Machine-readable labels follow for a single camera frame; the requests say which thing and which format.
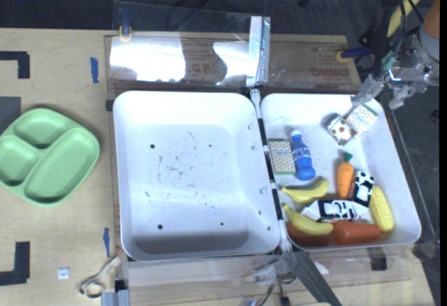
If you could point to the orange sausage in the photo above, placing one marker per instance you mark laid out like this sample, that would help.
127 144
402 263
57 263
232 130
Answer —
356 232

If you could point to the white carton with strawberry print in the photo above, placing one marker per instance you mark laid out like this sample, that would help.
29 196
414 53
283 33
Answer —
341 131

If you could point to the orange carrot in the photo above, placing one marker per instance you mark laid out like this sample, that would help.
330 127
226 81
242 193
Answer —
345 177

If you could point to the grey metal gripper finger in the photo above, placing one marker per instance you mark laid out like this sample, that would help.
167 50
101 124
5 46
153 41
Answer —
401 96
367 89

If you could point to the green divided plate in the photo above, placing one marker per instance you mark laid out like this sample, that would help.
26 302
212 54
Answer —
49 158

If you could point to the white plastic tray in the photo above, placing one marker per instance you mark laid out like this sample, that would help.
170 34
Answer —
195 175
314 112

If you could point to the yellow corn cob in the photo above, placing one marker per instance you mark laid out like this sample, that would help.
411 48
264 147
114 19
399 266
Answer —
381 208

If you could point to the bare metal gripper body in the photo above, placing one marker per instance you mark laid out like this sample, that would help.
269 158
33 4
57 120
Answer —
410 71

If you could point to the white carton with green pattern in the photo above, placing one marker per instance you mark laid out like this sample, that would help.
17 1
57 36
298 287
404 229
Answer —
363 117
281 156

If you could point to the yellow banana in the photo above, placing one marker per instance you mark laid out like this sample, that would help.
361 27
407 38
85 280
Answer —
307 193
307 224

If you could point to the blue bottle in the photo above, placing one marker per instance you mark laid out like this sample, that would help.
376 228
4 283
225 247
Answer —
303 159

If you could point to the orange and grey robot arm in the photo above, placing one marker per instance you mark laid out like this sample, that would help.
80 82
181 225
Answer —
433 20

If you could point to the red-brown sausage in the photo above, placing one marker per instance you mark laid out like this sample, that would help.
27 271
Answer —
305 240

